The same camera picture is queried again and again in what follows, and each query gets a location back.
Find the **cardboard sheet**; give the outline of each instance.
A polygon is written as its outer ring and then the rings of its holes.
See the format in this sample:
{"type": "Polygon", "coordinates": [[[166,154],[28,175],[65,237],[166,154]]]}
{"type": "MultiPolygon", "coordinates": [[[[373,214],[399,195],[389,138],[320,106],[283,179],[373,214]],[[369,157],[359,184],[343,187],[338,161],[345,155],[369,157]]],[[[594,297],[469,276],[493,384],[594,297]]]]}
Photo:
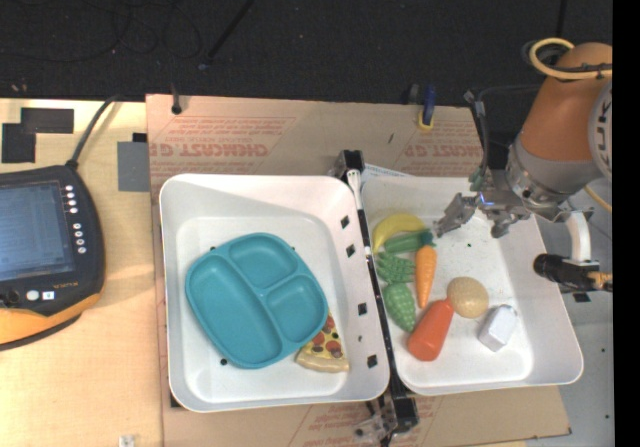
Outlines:
{"type": "MultiPolygon", "coordinates": [[[[147,96],[150,180],[165,445],[359,446],[363,403],[287,406],[199,414],[172,406],[168,384],[164,271],[158,193],[180,173],[323,175],[341,150],[411,175],[468,176],[482,157],[467,108],[436,107],[434,127],[417,127],[420,107],[229,97],[147,96]]],[[[420,423],[393,446],[478,445],[569,433],[556,387],[416,397],[420,423]]]]}

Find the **black device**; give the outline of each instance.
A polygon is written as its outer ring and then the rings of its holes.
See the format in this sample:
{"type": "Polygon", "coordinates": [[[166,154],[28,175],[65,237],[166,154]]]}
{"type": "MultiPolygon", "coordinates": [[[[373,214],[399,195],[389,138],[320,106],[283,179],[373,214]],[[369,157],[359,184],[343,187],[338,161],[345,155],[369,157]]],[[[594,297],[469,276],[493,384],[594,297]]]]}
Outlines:
{"type": "Polygon", "coordinates": [[[0,350],[28,344],[73,322],[102,294],[100,219],[77,172],[96,112],[64,165],[0,174],[0,350]]]}

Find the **gray floor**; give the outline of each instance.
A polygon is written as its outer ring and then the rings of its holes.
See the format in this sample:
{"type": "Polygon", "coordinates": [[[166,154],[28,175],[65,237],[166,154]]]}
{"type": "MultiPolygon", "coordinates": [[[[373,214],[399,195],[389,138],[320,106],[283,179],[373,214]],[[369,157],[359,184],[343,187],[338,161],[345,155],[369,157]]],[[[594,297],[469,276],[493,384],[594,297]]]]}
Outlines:
{"type": "MultiPolygon", "coordinates": [[[[612,184],[606,179],[591,184],[607,203],[612,200],[612,184]]],[[[577,208],[594,208],[589,221],[591,256],[603,271],[613,271],[612,215],[597,205],[584,191],[572,200],[577,208]]],[[[550,253],[569,255],[570,238],[563,225],[539,222],[550,253]]],[[[564,294],[567,311],[584,356],[581,378],[560,387],[572,433],[568,436],[529,440],[530,447],[611,447],[615,445],[613,373],[613,293],[590,293],[590,302],[578,303],[564,294]]]]}

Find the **white plastic tray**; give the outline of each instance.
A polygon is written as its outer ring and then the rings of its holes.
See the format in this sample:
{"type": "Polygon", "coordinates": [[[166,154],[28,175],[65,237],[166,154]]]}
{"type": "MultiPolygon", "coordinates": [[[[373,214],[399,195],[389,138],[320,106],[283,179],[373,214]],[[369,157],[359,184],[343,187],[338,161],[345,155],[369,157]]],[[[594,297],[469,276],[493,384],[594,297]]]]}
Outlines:
{"type": "MultiPolygon", "coordinates": [[[[401,211],[431,227],[457,192],[471,195],[466,179],[371,178],[363,187],[369,230],[401,211]]],[[[508,304],[517,310],[517,327],[509,343],[493,352],[477,339],[486,314],[478,319],[454,315],[440,356],[421,362],[406,348],[409,334],[389,319],[398,374],[418,394],[568,384],[582,374],[582,353],[558,286],[533,270],[535,257],[546,251],[535,219],[511,225],[500,239],[491,237],[491,226],[476,211],[467,224],[434,240],[438,262],[430,303],[446,297],[453,278],[471,276],[487,288],[490,309],[508,304]]],[[[409,287],[415,295],[415,286],[409,287]]],[[[418,311],[418,320],[428,306],[418,311]]]]}
{"type": "Polygon", "coordinates": [[[360,401],[385,391],[386,349],[346,184],[325,176],[178,175],[161,189],[160,216],[169,383],[185,408],[210,412],[360,401]],[[297,364],[295,354],[261,369],[221,363],[224,357],[189,307],[185,276],[211,247],[255,232],[284,239],[309,266],[341,333],[349,372],[312,371],[297,364]]]}

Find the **yellow cable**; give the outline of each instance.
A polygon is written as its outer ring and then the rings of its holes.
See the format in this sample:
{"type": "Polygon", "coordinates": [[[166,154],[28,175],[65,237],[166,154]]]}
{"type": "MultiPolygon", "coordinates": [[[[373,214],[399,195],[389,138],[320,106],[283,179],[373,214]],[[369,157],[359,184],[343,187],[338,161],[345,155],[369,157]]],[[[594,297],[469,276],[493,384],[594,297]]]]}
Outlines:
{"type": "Polygon", "coordinates": [[[544,40],[538,40],[536,43],[534,43],[529,49],[529,59],[531,60],[531,64],[545,75],[556,77],[558,79],[576,80],[597,79],[601,76],[609,77],[613,74],[612,69],[586,70],[584,72],[563,72],[562,70],[556,70],[553,67],[545,65],[542,61],[540,61],[540,58],[538,58],[538,50],[540,50],[540,47],[551,44],[562,45],[567,49],[573,49],[574,47],[571,42],[564,40],[563,38],[545,38],[544,40]]]}
{"type": "Polygon", "coordinates": [[[602,197],[600,195],[598,195],[593,189],[591,189],[588,185],[584,186],[584,190],[587,192],[587,194],[593,198],[598,205],[600,205],[605,211],[607,211],[609,214],[613,214],[613,207],[608,204],[607,202],[605,202],[602,197]]]}

